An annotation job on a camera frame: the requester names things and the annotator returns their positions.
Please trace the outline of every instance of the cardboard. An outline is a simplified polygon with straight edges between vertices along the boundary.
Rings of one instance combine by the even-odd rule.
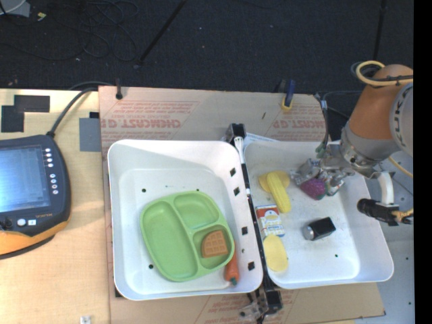
[[[128,138],[220,140],[231,123],[244,124],[247,132],[258,136],[319,144],[325,134],[319,102],[312,95],[295,94],[292,109],[283,111],[283,94],[279,93],[162,88],[121,91],[124,97],[117,100],[115,87],[99,87],[111,322],[244,323],[239,312],[250,302],[246,294],[140,302],[116,296],[107,151],[115,141]],[[281,296],[283,308],[265,323],[322,323],[384,314],[375,283],[281,290]]]

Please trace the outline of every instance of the black pole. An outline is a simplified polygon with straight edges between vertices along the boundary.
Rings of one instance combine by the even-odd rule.
[[[377,38],[375,39],[375,50],[373,51],[372,60],[377,60],[378,57],[379,42],[381,40],[381,31],[383,29],[383,21],[384,21],[384,15],[386,11],[387,11],[387,0],[381,0],[381,6],[379,7]]]
[[[169,25],[172,23],[172,21],[177,16],[177,14],[180,12],[180,10],[182,9],[182,7],[184,6],[184,4],[186,2],[187,2],[187,0],[182,0],[179,3],[179,5],[177,6],[177,8],[174,10],[174,12],[171,14],[171,16],[168,18],[168,20],[163,25],[162,29],[159,31],[159,33],[153,39],[153,41],[151,42],[151,44],[147,47],[147,49],[145,50],[145,52],[141,55],[140,59],[134,65],[134,69],[135,70],[137,68],[139,68],[139,67],[142,66],[142,63],[144,62],[144,59],[146,58],[146,56],[151,52],[151,50],[153,49],[153,47],[156,45],[157,41],[161,38],[161,36],[163,35],[163,33],[168,29]]]

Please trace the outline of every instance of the toy carrot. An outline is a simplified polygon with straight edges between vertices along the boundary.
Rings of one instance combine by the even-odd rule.
[[[232,255],[231,260],[225,266],[225,280],[230,281],[233,286],[238,283],[240,278],[240,274],[238,272],[237,265],[237,254],[236,254],[236,245],[234,244],[234,254]]]

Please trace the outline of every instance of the green divided plate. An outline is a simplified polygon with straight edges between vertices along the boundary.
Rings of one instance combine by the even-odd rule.
[[[234,253],[234,239],[225,217],[203,192],[181,192],[150,202],[141,212],[140,226],[155,266],[172,281],[189,281],[214,272]],[[203,239],[216,230],[223,232],[228,253],[204,258]]]

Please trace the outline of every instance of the screen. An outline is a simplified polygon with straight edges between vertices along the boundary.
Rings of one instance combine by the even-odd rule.
[[[42,149],[0,149],[0,213],[49,205]]]

